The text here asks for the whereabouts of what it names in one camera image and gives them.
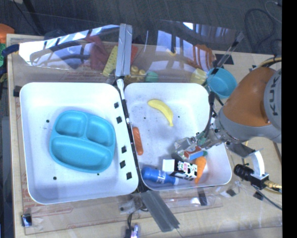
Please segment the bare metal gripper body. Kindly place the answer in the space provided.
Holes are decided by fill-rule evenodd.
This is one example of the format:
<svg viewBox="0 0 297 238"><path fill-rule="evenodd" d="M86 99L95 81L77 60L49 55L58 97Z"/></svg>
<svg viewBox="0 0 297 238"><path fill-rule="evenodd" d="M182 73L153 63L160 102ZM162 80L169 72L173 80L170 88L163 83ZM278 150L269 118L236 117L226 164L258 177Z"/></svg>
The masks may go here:
<svg viewBox="0 0 297 238"><path fill-rule="evenodd" d="M238 143L238 140L229 135L223 128L209 128L196 134L195 138L201 149L210 149L222 143L228 145Z"/></svg>

